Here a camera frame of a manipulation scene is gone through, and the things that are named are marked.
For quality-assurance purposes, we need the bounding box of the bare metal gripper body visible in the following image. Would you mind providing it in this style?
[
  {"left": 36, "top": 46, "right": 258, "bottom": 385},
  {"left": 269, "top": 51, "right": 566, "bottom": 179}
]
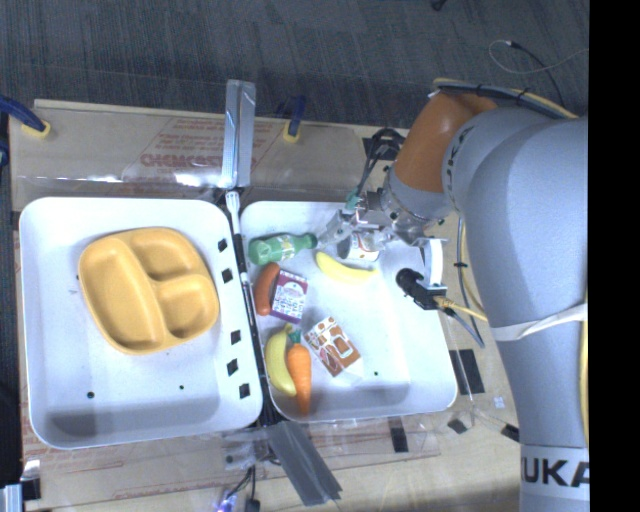
[{"left": 341, "top": 190, "right": 443, "bottom": 248}]

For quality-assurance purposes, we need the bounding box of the small white and red can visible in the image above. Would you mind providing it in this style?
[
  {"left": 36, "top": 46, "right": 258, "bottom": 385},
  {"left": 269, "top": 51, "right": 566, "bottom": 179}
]
[{"left": 347, "top": 231, "right": 382, "bottom": 264}]

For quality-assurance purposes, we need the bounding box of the yellow banana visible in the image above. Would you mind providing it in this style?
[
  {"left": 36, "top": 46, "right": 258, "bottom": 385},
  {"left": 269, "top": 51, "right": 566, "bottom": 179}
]
[
  {"left": 263, "top": 322, "right": 299, "bottom": 399},
  {"left": 314, "top": 250, "right": 380, "bottom": 287}
]

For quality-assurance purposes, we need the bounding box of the green plastic bottle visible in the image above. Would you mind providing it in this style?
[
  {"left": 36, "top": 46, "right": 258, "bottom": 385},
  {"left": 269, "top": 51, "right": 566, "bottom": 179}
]
[{"left": 247, "top": 232, "right": 320, "bottom": 267}]

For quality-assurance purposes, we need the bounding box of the purple carton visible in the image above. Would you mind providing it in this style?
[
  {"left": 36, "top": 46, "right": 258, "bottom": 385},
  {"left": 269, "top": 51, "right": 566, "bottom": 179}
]
[{"left": 269, "top": 269, "right": 310, "bottom": 324}]

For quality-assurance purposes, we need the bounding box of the orange-red sausage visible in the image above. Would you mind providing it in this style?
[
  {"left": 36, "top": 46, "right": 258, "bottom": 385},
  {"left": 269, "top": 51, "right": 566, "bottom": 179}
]
[{"left": 253, "top": 261, "right": 282, "bottom": 318}]

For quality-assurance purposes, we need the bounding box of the thin black and white rod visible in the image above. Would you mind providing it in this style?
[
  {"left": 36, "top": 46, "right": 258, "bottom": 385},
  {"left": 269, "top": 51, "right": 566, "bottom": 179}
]
[{"left": 224, "top": 190, "right": 274, "bottom": 427}]

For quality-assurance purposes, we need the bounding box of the white and orange packet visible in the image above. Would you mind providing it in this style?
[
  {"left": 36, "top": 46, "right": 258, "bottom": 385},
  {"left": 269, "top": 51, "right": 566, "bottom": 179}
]
[{"left": 301, "top": 315, "right": 363, "bottom": 379}]

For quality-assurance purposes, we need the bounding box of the white plastic tray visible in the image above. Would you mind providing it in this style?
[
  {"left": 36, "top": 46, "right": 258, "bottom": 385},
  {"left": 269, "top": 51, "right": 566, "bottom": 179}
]
[
  {"left": 18, "top": 195, "right": 265, "bottom": 451},
  {"left": 239, "top": 200, "right": 459, "bottom": 424}
]

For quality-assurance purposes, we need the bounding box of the orange carrot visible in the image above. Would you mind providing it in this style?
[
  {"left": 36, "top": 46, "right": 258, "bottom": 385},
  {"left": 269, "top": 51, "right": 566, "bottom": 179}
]
[{"left": 285, "top": 328, "right": 314, "bottom": 417}]

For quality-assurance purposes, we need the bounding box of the orange divided plate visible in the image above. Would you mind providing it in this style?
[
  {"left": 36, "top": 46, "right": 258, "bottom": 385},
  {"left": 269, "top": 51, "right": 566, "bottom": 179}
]
[{"left": 77, "top": 226, "right": 222, "bottom": 357}]

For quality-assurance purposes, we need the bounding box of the brown cardboard board red print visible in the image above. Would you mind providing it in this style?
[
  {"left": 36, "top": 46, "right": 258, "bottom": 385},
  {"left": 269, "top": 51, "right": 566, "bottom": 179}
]
[{"left": 8, "top": 98, "right": 522, "bottom": 512}]

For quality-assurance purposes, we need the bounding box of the black cylinder on white bracket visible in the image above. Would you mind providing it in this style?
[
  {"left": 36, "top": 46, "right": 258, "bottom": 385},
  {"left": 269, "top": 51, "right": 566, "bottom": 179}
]
[{"left": 395, "top": 238, "right": 450, "bottom": 312}]

